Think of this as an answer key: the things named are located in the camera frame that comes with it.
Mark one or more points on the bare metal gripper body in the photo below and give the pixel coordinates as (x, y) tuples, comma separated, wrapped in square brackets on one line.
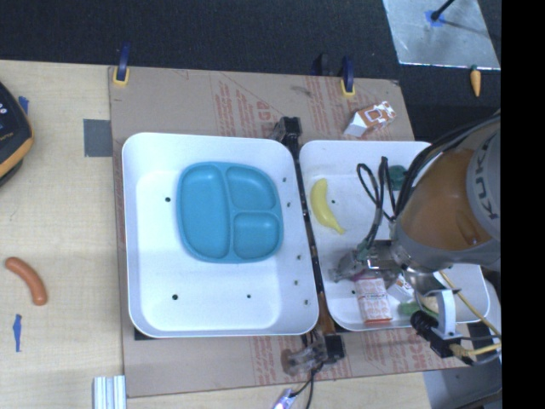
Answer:
[(381, 257)]

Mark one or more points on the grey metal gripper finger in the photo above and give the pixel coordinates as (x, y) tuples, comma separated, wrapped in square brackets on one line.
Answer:
[(340, 273), (351, 258)]

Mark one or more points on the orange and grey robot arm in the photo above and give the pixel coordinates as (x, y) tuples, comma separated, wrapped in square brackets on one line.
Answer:
[(447, 203)]

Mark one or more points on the small white carton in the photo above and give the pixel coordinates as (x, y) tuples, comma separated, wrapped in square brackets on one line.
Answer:
[(399, 289)]

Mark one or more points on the orange and white packet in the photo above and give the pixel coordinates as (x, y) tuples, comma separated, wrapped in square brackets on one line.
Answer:
[(374, 301)]

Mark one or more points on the thin black and white rod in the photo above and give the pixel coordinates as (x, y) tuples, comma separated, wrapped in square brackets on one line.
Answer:
[(307, 224)]

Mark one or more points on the light green toy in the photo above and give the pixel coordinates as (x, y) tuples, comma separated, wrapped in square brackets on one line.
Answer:
[(408, 308)]

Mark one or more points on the yellow banana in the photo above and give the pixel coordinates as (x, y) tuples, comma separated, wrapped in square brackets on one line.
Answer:
[(320, 207)]

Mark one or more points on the beige bread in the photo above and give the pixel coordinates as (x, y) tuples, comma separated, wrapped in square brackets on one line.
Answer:
[(429, 303)]

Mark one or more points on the dark green broccoli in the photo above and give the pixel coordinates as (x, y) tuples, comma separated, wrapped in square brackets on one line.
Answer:
[(398, 175)]

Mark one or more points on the white plastic tray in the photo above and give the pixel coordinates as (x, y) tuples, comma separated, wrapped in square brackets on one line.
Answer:
[(213, 296), (340, 160)]

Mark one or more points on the orange and white carton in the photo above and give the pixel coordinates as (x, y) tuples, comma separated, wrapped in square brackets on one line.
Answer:
[(370, 119)]

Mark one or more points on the blue divided plate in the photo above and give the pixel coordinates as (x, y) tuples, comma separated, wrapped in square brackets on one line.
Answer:
[(204, 211)]

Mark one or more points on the brown cardboard board red print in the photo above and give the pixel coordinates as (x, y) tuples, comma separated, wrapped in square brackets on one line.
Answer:
[(191, 96)]

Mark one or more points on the brown sausage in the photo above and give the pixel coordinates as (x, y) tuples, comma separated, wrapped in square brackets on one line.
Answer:
[(30, 277)]

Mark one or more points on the black cylinder on white bracket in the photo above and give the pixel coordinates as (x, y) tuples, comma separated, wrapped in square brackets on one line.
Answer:
[(440, 326)]

